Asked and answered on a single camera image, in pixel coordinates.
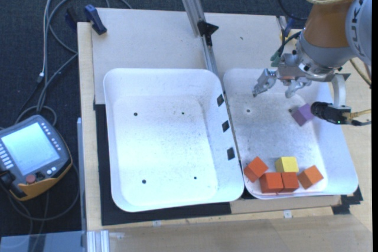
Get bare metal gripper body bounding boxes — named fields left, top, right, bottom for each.
left=276, top=50, right=319, bottom=83

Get purple cube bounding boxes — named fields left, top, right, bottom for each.
left=291, top=103, right=315, bottom=127

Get white plastic tray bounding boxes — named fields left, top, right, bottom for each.
left=223, top=67, right=360, bottom=201
left=102, top=67, right=246, bottom=213

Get yellow cube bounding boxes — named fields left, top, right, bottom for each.
left=275, top=156, right=300, bottom=174

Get orange cube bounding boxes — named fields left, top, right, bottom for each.
left=296, top=165, right=325, bottom=190
left=259, top=172, right=285, bottom=194
left=243, top=156, right=269, bottom=184
left=281, top=171, right=300, bottom=193

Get pale wood board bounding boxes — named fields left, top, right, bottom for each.
left=90, top=7, right=296, bottom=105

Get black cylinder on white bracket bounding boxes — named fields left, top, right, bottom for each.
left=310, top=73, right=353, bottom=125

